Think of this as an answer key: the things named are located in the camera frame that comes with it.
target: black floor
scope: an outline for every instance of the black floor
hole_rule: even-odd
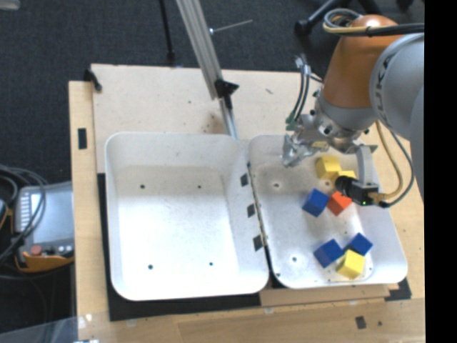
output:
[[[63,182],[71,179],[68,82],[92,63],[168,65],[159,0],[20,1],[18,11],[0,11],[0,164]],[[174,64],[198,67],[175,0],[164,1]],[[200,1],[213,29],[252,20],[214,34],[222,69],[296,71],[294,57],[304,53],[325,76],[338,37],[320,24],[305,37],[293,30],[325,0]],[[400,24],[424,22],[421,0],[407,11],[396,0],[376,2]],[[349,8],[364,13],[355,0]],[[1,251],[7,230],[0,235]],[[35,284],[0,277],[0,333],[70,317],[73,279],[70,269]]]

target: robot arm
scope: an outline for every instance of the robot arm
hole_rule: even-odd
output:
[[[358,36],[340,38],[314,110],[298,114],[293,133],[285,135],[283,165],[296,166],[330,146],[342,154],[357,154],[359,179],[341,177],[336,187],[359,204],[378,204],[372,197],[378,187],[369,173],[377,146],[360,145],[357,138],[379,120],[410,141],[423,198],[424,34],[411,33],[383,16],[351,14],[349,29],[333,30],[357,31]],[[371,35],[373,27],[383,33]]]

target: orange block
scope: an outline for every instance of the orange block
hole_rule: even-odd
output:
[[[333,212],[333,214],[335,214],[335,216],[338,216],[351,203],[352,199],[342,195],[339,191],[336,191],[328,200],[327,207]]]

